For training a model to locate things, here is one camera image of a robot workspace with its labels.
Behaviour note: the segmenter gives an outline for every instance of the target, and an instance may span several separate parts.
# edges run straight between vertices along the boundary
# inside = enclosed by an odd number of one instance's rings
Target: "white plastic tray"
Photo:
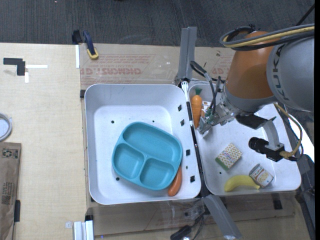
[[[102,205],[192,199],[201,188],[198,163],[183,91],[172,84],[94,84],[84,95],[88,185]],[[175,196],[120,178],[112,153],[123,129],[133,122],[158,127],[181,143],[182,185]]]
[[[189,89],[189,97],[195,95],[195,88],[201,88],[200,96],[204,101],[212,100],[211,88],[208,84],[195,84]],[[279,141],[284,144],[287,151],[292,151],[290,141],[285,129],[285,125],[275,109],[273,104],[266,105],[263,109],[256,113],[257,116],[271,119],[276,116],[273,121],[279,135]],[[204,180],[207,188],[217,196],[233,196],[248,195],[255,193],[271,193],[294,191],[301,184],[301,174],[296,162],[281,159],[274,162],[266,158],[265,154],[260,154],[250,149],[249,140],[252,137],[268,140],[264,129],[261,127],[257,130],[251,129],[238,123],[236,120],[228,122],[221,126],[220,124],[212,127],[208,134],[203,137],[196,130],[196,139],[199,146],[201,156]],[[242,157],[234,164],[234,166],[225,171],[216,161],[218,154],[233,143],[242,153]],[[258,190],[252,187],[238,187],[234,191],[225,192],[225,182],[234,175],[248,175],[250,170],[260,163],[269,173],[274,176],[270,185]]]

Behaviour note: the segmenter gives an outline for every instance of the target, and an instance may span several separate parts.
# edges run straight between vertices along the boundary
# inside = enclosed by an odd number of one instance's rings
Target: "tin can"
[[[268,186],[274,179],[274,177],[266,169],[264,169],[260,163],[252,168],[252,170],[249,172],[249,176],[262,188]]]

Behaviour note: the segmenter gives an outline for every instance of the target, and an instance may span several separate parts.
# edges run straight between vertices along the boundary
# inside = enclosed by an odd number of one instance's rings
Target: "yellow and blue clamp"
[[[88,31],[83,31],[84,42],[87,45],[86,52],[88,53],[91,60],[96,60],[99,57],[97,49],[94,47],[91,36]]]

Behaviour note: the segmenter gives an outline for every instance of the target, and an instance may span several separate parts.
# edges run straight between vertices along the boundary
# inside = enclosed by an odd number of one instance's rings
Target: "sausage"
[[[182,168],[181,168],[181,165],[179,166],[178,168],[178,171],[176,172],[176,175],[168,189],[168,195],[169,197],[173,197],[175,196],[180,187],[181,187],[181,184],[182,184]]]

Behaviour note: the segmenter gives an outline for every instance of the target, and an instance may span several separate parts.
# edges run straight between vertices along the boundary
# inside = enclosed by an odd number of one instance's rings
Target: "sponge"
[[[242,156],[242,152],[230,143],[216,158],[215,161],[226,171],[229,170]]]

